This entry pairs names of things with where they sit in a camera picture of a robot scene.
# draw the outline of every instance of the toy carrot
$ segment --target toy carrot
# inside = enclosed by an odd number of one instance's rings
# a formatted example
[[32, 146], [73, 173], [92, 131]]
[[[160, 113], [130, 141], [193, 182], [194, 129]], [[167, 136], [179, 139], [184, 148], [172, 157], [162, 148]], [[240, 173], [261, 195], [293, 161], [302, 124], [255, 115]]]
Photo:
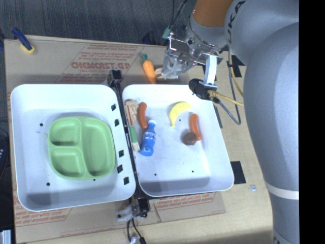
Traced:
[[154, 67], [151, 61], [148, 60], [148, 57], [146, 54], [142, 55], [143, 62], [143, 70], [148, 77], [151, 84], [157, 84], [156, 76], [154, 74]]

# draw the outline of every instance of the toy sausage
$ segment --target toy sausage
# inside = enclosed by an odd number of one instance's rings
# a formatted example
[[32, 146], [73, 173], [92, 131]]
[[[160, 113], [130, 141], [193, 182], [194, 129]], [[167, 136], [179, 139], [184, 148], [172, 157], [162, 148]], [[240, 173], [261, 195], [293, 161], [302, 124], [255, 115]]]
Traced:
[[189, 125], [190, 125], [191, 131], [196, 134], [197, 141], [200, 141], [202, 139], [202, 135], [200, 134], [200, 131], [198, 128], [198, 121], [199, 121], [198, 115], [192, 114], [192, 116], [189, 120]]
[[143, 130], [146, 130], [148, 128], [148, 122], [146, 120], [146, 109], [147, 104], [144, 102], [140, 103], [138, 108], [138, 122]]

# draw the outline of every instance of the toy banana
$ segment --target toy banana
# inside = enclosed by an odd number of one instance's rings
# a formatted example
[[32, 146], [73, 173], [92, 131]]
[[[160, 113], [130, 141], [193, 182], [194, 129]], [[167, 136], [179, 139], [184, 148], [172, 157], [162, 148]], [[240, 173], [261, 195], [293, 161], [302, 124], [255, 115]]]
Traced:
[[169, 112], [169, 119], [172, 122], [172, 128], [175, 127], [175, 121], [178, 117], [178, 115], [184, 111], [187, 110], [191, 107], [191, 105], [189, 105], [187, 102], [183, 101], [183, 102], [179, 102], [177, 103], [175, 106], [173, 106], [173, 108], [171, 109], [171, 111]]

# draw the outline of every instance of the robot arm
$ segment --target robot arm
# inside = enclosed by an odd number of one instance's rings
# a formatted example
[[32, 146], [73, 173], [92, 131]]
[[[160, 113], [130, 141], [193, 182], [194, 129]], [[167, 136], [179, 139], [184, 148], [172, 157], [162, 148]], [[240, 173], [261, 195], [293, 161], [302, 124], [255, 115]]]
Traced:
[[204, 64], [193, 92], [209, 99], [225, 45], [247, 67], [245, 113], [271, 199], [273, 243], [299, 243], [299, 0], [197, 0], [184, 34], [170, 33], [162, 76]]

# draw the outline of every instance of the green plate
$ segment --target green plate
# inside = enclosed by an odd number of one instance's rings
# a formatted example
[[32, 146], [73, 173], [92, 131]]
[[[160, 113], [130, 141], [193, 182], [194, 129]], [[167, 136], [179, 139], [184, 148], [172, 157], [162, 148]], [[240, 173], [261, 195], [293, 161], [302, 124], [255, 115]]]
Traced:
[[52, 169], [68, 179], [96, 179], [111, 173], [115, 147], [110, 127], [93, 117], [55, 120], [48, 134]]

